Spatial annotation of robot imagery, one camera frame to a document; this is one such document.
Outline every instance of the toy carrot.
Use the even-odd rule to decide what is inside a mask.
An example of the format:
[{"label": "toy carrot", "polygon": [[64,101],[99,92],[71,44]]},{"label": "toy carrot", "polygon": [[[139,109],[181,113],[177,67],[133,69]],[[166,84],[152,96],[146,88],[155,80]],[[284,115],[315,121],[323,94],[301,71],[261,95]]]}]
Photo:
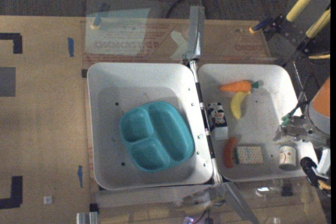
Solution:
[{"label": "toy carrot", "polygon": [[228,92],[239,92],[239,91],[248,92],[251,90],[251,88],[259,88],[259,82],[256,81],[255,83],[252,84],[248,80],[240,80],[219,87],[221,91],[228,91]]}]

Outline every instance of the orange carrot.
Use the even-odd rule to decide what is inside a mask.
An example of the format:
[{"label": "orange carrot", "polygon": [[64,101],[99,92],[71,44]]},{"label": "orange carrot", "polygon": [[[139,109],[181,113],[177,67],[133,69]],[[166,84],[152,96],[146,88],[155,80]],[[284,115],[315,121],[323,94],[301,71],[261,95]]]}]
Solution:
[{"label": "orange carrot", "polygon": [[238,143],[237,138],[231,137],[224,146],[224,152],[223,152],[224,165],[227,168],[233,167],[234,164],[233,157],[237,143]]},{"label": "orange carrot", "polygon": [[240,80],[219,87],[221,91],[228,91],[228,92],[239,92],[239,91],[248,92],[251,90],[251,88],[252,83],[249,82],[248,80]]}]

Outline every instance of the yellow banana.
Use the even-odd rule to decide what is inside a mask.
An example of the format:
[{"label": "yellow banana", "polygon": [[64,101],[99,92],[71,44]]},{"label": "yellow banana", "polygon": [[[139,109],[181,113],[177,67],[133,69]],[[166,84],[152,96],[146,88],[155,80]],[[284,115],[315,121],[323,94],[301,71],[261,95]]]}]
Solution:
[{"label": "yellow banana", "polygon": [[239,91],[235,93],[235,95],[233,96],[231,100],[232,114],[238,120],[241,118],[240,104],[245,99],[245,97],[248,96],[249,94],[251,94],[251,91],[248,91],[248,92]]}]

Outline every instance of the white bin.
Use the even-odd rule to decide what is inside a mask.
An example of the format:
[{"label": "white bin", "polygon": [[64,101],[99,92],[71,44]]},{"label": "white bin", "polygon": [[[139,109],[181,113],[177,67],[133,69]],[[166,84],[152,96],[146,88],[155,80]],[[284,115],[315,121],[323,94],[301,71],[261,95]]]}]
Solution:
[{"label": "white bin", "polygon": [[[287,72],[274,65],[203,65],[198,71],[204,103],[221,102],[229,137],[239,145],[260,145],[264,163],[225,168],[225,141],[213,145],[220,173],[232,181],[304,176],[301,167],[286,172],[278,168],[278,148],[273,142],[281,118],[293,109],[297,98]],[[236,120],[229,104],[232,93],[219,91],[221,84],[238,80],[260,81],[243,102],[243,117]],[[97,63],[88,71],[92,120],[93,166],[97,183],[108,190],[202,184],[211,179],[213,167],[193,74],[179,64]],[[122,115],[139,105],[165,101],[175,106],[189,126],[195,152],[186,162],[157,173],[138,169],[131,161],[119,134]],[[298,142],[298,159],[310,156],[310,142]]]}]

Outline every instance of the blue plastic plate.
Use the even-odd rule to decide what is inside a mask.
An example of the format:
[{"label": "blue plastic plate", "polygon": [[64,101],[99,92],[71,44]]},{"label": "blue plastic plate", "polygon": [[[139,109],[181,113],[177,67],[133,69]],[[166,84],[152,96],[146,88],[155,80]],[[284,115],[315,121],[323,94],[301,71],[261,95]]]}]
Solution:
[{"label": "blue plastic plate", "polygon": [[128,111],[120,120],[119,131],[134,164],[145,172],[171,168],[194,153],[188,126],[166,102],[151,102]]}]

